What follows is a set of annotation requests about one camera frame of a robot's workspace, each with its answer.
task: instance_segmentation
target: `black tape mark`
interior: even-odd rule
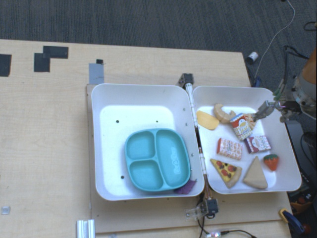
[[[45,58],[68,59],[68,47],[44,46],[43,54]]]
[[[43,53],[34,53],[34,72],[49,72],[50,59],[45,58]]]
[[[96,63],[97,63],[97,64],[104,64],[104,60],[102,60],[102,59],[97,59],[97,60],[96,60]]]
[[[0,54],[0,77],[9,77],[12,55]]]

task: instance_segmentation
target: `blue divided plate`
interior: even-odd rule
[[[190,176],[184,140],[174,130],[147,129],[125,142],[125,159],[133,184],[145,191],[179,188]]]

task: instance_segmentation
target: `open white container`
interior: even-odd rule
[[[195,128],[187,93],[178,86],[100,84],[92,91],[96,189],[107,200],[196,196],[204,189]],[[197,180],[187,195],[136,188],[124,157],[126,139],[144,129],[169,128],[183,138]]]
[[[216,103],[224,105],[224,111],[255,113],[265,100],[272,100],[272,92],[263,88],[240,87],[197,87],[193,91],[196,111],[213,114]],[[185,90],[178,86],[166,85],[126,85],[100,84],[92,91],[92,110],[95,140],[96,189],[107,200],[128,200],[158,197],[196,196],[204,189],[203,171],[200,163],[195,128]],[[274,111],[267,118],[258,121],[253,135],[266,135],[272,150],[258,153],[266,177],[268,188],[254,189],[242,183],[255,154],[247,153],[244,142],[240,161],[216,154],[216,144],[220,137],[238,141],[231,125],[220,124],[214,131],[199,128],[202,148],[206,159],[208,180],[211,187],[222,194],[253,193],[271,191],[292,191],[299,188],[301,176],[289,137],[280,113]],[[125,140],[132,133],[151,128],[169,128],[183,138],[190,160],[191,180],[196,184],[189,194],[177,194],[173,190],[146,192],[137,189],[130,180],[124,158]],[[269,153],[280,157],[278,168],[270,171],[262,162]],[[237,184],[228,189],[211,165],[209,159],[221,161],[243,168]]]
[[[193,99],[196,111],[201,110],[211,115],[214,115],[213,106],[216,103],[222,103],[224,105],[222,109],[227,113],[233,110],[236,114],[251,114],[256,113],[265,100],[273,101],[273,95],[271,91],[264,88],[199,86],[193,91]],[[271,115],[257,122],[252,136],[265,135],[271,145],[271,150],[256,154],[248,153],[245,142],[238,140],[231,124],[220,123],[215,130],[199,127],[199,135],[206,159],[208,181],[215,191],[221,194],[236,194],[294,191],[300,187],[302,182],[301,175],[285,124],[279,121],[280,116],[281,114],[275,110]],[[221,137],[242,144],[241,160],[230,159],[216,153],[217,141]],[[279,156],[278,167],[274,172],[263,162],[263,157],[270,153],[275,153]],[[252,188],[242,182],[255,156],[258,156],[261,161],[262,170],[268,184],[266,189]],[[211,164],[210,158],[242,167],[241,177],[232,188],[229,189],[225,186],[220,175]]]

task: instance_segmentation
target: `light wood tabletop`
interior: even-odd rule
[[[34,53],[43,46],[68,47],[68,59],[34,72]],[[96,220],[99,238],[199,237],[197,222],[179,217],[196,198],[91,204],[89,64],[104,61],[106,83],[175,85],[192,73],[194,86],[249,87],[241,53],[0,40],[0,54],[12,55],[9,77],[0,77],[0,207],[11,208],[0,215],[0,237],[74,238],[76,221],[93,217],[92,207],[104,213]],[[286,192],[214,197],[219,213],[207,231],[291,237],[278,215],[290,210]]]

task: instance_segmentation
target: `strawberry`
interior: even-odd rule
[[[279,160],[279,157],[276,154],[269,154],[266,155],[264,158],[264,163],[268,166],[269,169],[272,171],[275,171],[277,168],[277,163]]]

